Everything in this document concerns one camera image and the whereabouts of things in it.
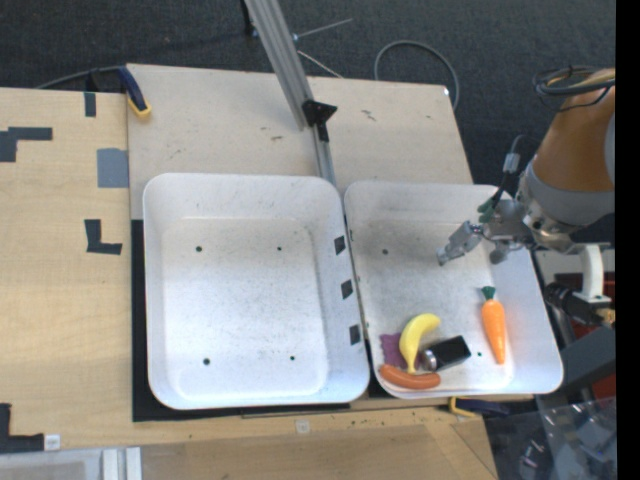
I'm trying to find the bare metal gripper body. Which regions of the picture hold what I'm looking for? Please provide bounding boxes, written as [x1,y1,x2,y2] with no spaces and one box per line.
[479,198,581,255]

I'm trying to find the white plastic tray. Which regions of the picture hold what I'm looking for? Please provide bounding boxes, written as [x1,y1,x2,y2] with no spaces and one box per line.
[343,179,566,401]
[142,171,372,412]

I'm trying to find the orange carrot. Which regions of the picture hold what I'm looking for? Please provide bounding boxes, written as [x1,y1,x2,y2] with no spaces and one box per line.
[480,285,509,366]

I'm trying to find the yellow banana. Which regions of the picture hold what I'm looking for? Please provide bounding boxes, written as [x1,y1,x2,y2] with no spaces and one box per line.
[397,312,443,375]

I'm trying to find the black can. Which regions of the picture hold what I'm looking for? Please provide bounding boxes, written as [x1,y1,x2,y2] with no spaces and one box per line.
[418,334,473,372]

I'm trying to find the purple grapes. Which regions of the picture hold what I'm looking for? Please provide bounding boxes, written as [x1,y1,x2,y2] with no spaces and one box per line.
[379,332,404,367]

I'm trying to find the orange sausage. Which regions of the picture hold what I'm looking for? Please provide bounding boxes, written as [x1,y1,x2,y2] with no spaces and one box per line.
[379,363,443,391]

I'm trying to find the black cylinder on white bracket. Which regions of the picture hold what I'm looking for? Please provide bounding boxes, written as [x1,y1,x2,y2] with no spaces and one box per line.
[543,244,615,327]

